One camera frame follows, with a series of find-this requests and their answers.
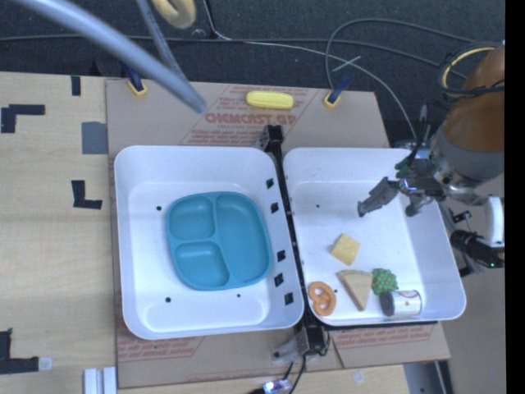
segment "wooden surface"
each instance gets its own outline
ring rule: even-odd
[[[104,79],[0,74],[0,106],[45,104],[44,116],[18,116],[0,134],[0,331],[13,329],[11,357],[48,356],[52,369],[0,375],[0,394],[82,392],[84,369],[115,366],[115,314],[107,155],[82,154],[81,124],[106,122]],[[72,180],[86,199],[73,207]],[[408,393],[402,365],[306,373],[297,393]],[[265,380],[222,381],[119,392],[249,392]]]

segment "white tray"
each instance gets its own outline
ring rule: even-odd
[[[408,197],[398,195],[388,205],[360,218],[358,201],[384,176],[395,179],[394,165],[404,149],[291,150],[284,159],[286,183],[305,285],[323,281],[336,291],[337,306],[326,317],[331,326],[454,319],[466,299],[459,271],[436,202],[409,218]],[[345,232],[361,243],[358,256],[346,266],[330,254]],[[336,276],[343,269],[371,272],[388,268],[400,290],[417,290],[422,297],[419,315],[387,318],[379,298],[370,293],[367,308],[358,311]]]
[[[132,146],[116,157],[115,184],[122,308],[136,336],[163,339],[289,328],[303,316],[276,170],[266,153]],[[186,195],[211,191],[246,195],[263,215],[273,264],[267,277],[252,286],[196,291],[177,277],[167,242],[167,208]]]

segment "robotic hand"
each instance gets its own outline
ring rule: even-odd
[[[450,69],[479,52],[488,54],[465,80],[463,88],[450,89],[446,84]],[[427,157],[416,157],[422,143],[419,140],[410,155],[395,165],[398,180],[383,178],[370,196],[358,203],[359,216],[388,204],[399,192],[409,197],[410,204],[405,209],[408,216],[418,214],[423,205],[434,199],[443,201],[447,197],[466,205],[484,206],[490,215],[487,236],[456,233],[451,243],[487,267],[503,267],[502,201],[478,195],[475,189],[504,172],[504,45],[474,44],[451,54],[441,65],[438,82],[455,102],[432,137]],[[426,117],[426,107],[422,117]]]

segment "black hole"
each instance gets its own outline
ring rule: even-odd
[[[273,278],[273,281],[276,283],[276,287],[278,287],[285,281],[285,279],[282,277],[282,273],[279,273]]]
[[[285,295],[285,305],[289,305],[294,301],[294,294],[292,292]]]

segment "blue plate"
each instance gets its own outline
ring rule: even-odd
[[[167,211],[167,239],[180,279],[200,291],[253,285],[272,266],[263,217],[255,203],[240,193],[178,199]]]

